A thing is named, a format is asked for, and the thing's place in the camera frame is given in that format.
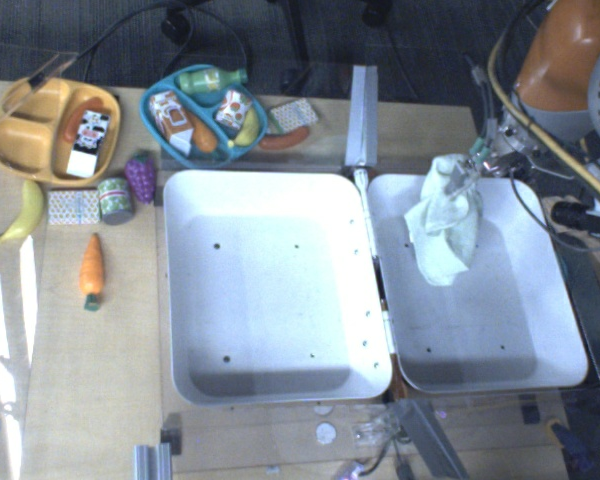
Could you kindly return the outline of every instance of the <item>toy banana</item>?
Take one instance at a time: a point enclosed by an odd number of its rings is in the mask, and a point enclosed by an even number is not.
[[[242,128],[236,135],[236,138],[233,139],[233,144],[236,146],[250,146],[254,140],[258,138],[258,134],[260,133],[260,120],[258,119],[258,114],[251,107],[247,115],[244,117],[244,123],[242,124]]]
[[[40,223],[44,211],[44,195],[35,181],[25,180],[22,185],[22,207],[20,213],[0,235],[0,244],[14,238],[25,238]]]

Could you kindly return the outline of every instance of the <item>blue divided plate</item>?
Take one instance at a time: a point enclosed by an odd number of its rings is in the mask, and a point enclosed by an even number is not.
[[[189,169],[214,169],[217,167],[223,167],[250,151],[258,142],[260,142],[260,139],[262,139],[267,131],[267,113],[264,111],[258,100],[241,84],[230,84],[219,91],[200,93],[193,96],[189,96],[182,92],[176,84],[176,79],[182,73],[200,71],[210,67],[213,66],[207,64],[196,64],[172,73],[168,77],[163,78],[159,82],[153,84],[145,91],[140,99],[140,117],[142,118],[142,122],[145,124],[147,129],[151,132],[151,135],[153,135],[153,138],[158,141],[160,146],[167,153],[169,153],[169,155],[175,158],[184,167]],[[225,93],[229,89],[235,89],[251,98],[253,100],[252,108],[254,108],[258,114],[258,120],[260,121],[260,133],[258,134],[256,140],[253,141],[253,143],[249,146],[234,146],[230,148],[229,134],[213,118],[216,111],[220,107],[220,104],[222,103]],[[176,94],[180,100],[180,103],[182,103],[187,110],[198,116],[198,118],[200,118],[204,124],[206,124],[209,129],[215,133],[218,139],[218,147],[215,149],[215,151],[212,153],[204,153],[196,148],[195,144],[192,144],[191,153],[188,156],[185,156],[180,151],[175,149],[171,144],[169,144],[169,142],[167,142],[167,140],[162,136],[153,119],[151,110],[149,109],[149,98],[156,93],[169,90],[172,90]]]

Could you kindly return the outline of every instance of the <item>green can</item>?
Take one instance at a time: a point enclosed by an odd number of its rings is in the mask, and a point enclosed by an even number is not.
[[[100,182],[98,199],[105,224],[124,224],[133,217],[129,183],[125,178],[109,178]]]

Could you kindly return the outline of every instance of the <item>chair caster wheel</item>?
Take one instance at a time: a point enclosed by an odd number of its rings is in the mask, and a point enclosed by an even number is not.
[[[167,14],[160,28],[162,33],[178,46],[184,45],[191,31],[189,21],[179,12]]]
[[[362,13],[362,21],[368,27],[381,27],[384,25],[384,22],[387,19],[387,14],[389,14],[390,8],[391,5],[387,7],[381,7],[369,4],[367,7],[365,7],[364,12]]]

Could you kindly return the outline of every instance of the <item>carrot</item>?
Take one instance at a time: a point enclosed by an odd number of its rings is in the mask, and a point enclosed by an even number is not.
[[[100,308],[97,296],[104,286],[104,262],[102,247],[97,233],[91,235],[80,267],[80,291],[87,296],[84,309],[97,311]]]

